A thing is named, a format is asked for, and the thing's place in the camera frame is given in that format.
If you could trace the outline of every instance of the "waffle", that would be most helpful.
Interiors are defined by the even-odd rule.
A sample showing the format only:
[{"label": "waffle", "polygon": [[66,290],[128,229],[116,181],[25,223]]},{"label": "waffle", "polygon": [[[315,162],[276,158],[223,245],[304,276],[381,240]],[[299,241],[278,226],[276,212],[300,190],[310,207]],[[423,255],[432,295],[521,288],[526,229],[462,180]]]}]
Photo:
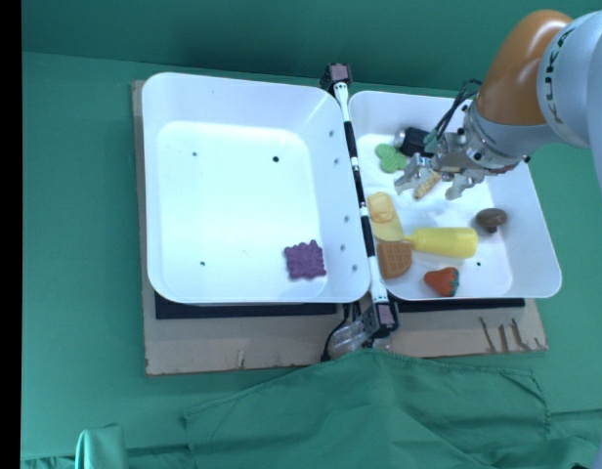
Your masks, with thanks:
[{"label": "waffle", "polygon": [[411,243],[409,241],[377,243],[377,262],[384,279],[403,275],[411,266]]}]

